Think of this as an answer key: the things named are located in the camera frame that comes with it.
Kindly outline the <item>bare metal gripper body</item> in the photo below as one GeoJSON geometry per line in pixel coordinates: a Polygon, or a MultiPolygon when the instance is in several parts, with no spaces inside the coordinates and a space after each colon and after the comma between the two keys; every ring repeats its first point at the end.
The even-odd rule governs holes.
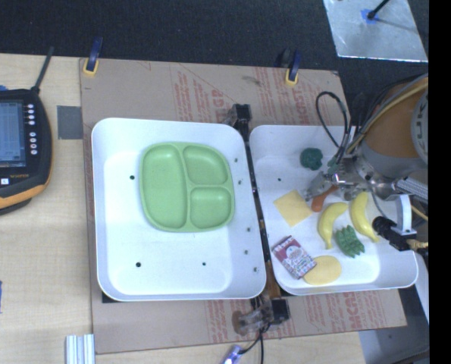
{"type": "Polygon", "coordinates": [[[382,175],[361,156],[345,156],[337,169],[339,188],[353,199],[368,191],[381,199],[390,198],[396,191],[395,180],[382,175]]]}

